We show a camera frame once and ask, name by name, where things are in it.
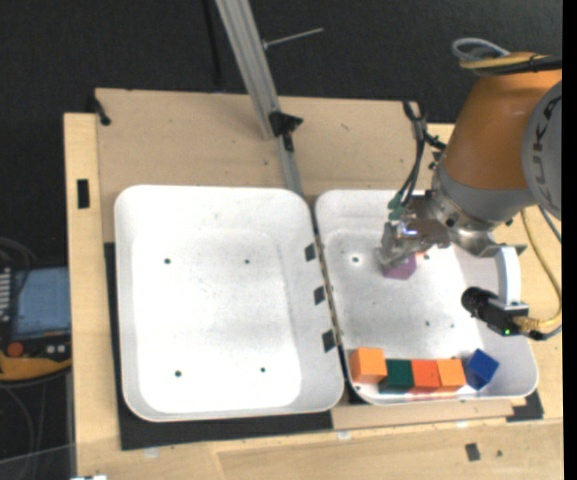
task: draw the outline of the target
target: green block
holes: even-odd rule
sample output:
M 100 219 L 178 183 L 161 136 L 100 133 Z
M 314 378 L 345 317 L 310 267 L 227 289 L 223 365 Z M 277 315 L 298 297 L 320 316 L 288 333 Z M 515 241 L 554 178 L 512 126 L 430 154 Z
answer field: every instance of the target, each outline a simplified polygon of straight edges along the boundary
M 380 393 L 403 394 L 415 385 L 409 360 L 386 359 L 386 368 L 388 376 L 379 383 Z

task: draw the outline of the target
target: orange block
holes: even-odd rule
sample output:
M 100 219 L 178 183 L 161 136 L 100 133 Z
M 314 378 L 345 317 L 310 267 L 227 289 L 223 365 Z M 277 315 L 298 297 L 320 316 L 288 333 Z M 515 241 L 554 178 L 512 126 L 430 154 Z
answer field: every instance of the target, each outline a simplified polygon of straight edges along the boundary
M 441 386 L 439 367 L 434 359 L 413 359 L 410 361 L 415 386 L 408 391 L 413 394 L 432 393 Z
M 466 384 L 464 365 L 459 359 L 437 359 L 441 387 L 437 391 L 453 392 Z
M 388 376 L 386 355 L 381 348 L 360 347 L 350 355 L 350 376 L 355 382 L 376 384 Z

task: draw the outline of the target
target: blue cube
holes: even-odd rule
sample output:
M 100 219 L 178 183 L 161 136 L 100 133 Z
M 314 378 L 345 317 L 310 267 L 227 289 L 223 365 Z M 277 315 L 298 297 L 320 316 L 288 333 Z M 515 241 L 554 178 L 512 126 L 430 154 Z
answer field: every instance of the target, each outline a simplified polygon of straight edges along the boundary
M 483 350 L 477 349 L 468 358 L 464 366 L 466 382 L 476 390 L 486 386 L 491 380 L 499 363 L 486 354 Z

